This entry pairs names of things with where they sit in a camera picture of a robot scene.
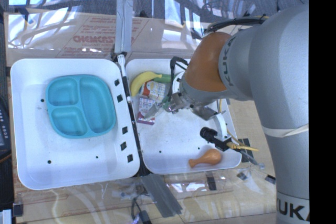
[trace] green object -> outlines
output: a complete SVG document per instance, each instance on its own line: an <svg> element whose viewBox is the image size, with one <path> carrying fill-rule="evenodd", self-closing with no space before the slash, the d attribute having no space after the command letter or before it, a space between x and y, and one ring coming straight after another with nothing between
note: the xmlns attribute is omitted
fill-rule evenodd
<svg viewBox="0 0 336 224"><path fill-rule="evenodd" d="M153 79L155 82L170 83L170 75L162 74L162 77Z"/></svg>

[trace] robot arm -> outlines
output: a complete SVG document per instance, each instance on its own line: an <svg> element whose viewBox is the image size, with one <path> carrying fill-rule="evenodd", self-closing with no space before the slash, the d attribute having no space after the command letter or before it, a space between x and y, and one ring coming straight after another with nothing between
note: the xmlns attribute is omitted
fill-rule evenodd
<svg viewBox="0 0 336 224"><path fill-rule="evenodd" d="M233 36L207 35L171 100L205 120L217 99L254 100L276 173L277 224L310 220L308 10L278 12Z"/></svg>

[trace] black hole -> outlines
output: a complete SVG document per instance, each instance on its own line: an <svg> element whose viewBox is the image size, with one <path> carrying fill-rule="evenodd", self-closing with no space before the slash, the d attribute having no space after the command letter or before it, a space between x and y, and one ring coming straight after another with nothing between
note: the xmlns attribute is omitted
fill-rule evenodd
<svg viewBox="0 0 336 224"><path fill-rule="evenodd" d="M126 146L126 142L124 142L124 143L122 143L122 144L120 145L120 148L121 148L122 151L123 151L126 147L127 147L127 146Z"/></svg>
<svg viewBox="0 0 336 224"><path fill-rule="evenodd" d="M122 101L122 96L121 94L117 96L117 101L120 103Z"/></svg>
<svg viewBox="0 0 336 224"><path fill-rule="evenodd" d="M131 161L133 161L133 155L128 155L127 156L127 162L130 163Z"/></svg>

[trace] toy banana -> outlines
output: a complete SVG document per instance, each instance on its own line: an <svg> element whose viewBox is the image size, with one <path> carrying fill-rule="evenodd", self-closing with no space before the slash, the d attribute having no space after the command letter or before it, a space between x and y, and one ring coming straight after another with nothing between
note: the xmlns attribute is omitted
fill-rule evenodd
<svg viewBox="0 0 336 224"><path fill-rule="evenodd" d="M136 76L131 82L131 95L136 96L141 86L146 82L155 78L161 78L162 74L156 74L152 71L146 71Z"/></svg>
<svg viewBox="0 0 336 224"><path fill-rule="evenodd" d="M170 75L162 74L162 77L153 79L155 82L170 83Z"/></svg>

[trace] clear plastic sheet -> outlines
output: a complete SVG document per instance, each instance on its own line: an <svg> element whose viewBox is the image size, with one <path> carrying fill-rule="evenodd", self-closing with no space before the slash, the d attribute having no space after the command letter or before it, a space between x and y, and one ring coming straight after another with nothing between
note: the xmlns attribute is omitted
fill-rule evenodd
<svg viewBox="0 0 336 224"><path fill-rule="evenodd" d="M150 0L148 10L133 1L128 58L190 56L208 23L255 10L242 0ZM116 0L9 0L9 6L7 66L21 58L110 59L113 54Z"/></svg>
<svg viewBox="0 0 336 224"><path fill-rule="evenodd" d="M116 0L9 0L9 6L4 17L7 66L23 58L113 58ZM209 23L253 14L255 8L242 0L149 0L146 7L134 0L127 61L189 58ZM242 28L223 31L234 34ZM243 159L230 169L161 175L182 207L169 218L161 216L139 177L48 190L26 188L17 176L12 132L15 204L24 208L17 223L141 223L140 210L152 223L174 224L222 223L275 213L274 169L254 103L232 100L228 107L238 138L259 149L254 153L259 165Z"/></svg>

